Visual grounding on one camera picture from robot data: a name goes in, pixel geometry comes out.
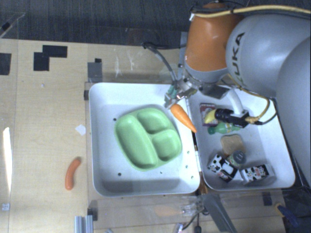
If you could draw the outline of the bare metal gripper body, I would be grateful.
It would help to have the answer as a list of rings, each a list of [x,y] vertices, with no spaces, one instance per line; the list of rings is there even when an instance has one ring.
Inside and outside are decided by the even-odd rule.
[[[195,86],[189,82],[187,78],[180,79],[174,82],[173,85],[173,98],[174,99],[185,99],[194,95],[197,92]]]

